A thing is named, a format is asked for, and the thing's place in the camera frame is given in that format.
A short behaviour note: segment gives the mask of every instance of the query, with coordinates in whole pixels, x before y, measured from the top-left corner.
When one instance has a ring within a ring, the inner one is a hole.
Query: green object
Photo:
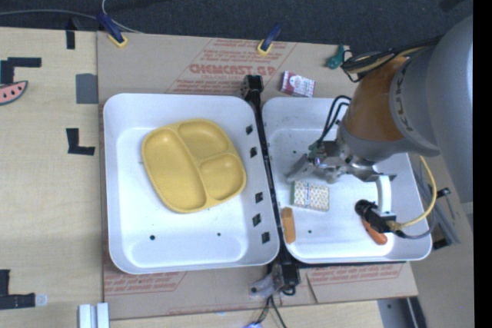
[[[338,45],[337,54],[327,60],[325,67],[334,70],[340,66],[344,62],[344,52],[344,46],[342,44]]]

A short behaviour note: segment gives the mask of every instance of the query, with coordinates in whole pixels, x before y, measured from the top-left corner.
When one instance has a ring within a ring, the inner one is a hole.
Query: cardboard
[[[355,84],[341,70],[324,65],[337,45],[275,42],[267,56],[251,40],[127,34],[116,47],[105,33],[97,35],[100,120],[101,198],[105,227],[105,166],[102,108],[118,93],[239,94],[245,75],[261,75],[263,101],[281,93],[283,73],[315,81],[314,97],[351,95]],[[113,320],[187,313],[262,308],[249,297],[249,284],[266,267],[129,275],[112,264],[107,250],[103,269],[105,301]],[[323,267],[301,270],[295,295],[281,296],[282,306],[375,300],[417,295],[408,263]]]

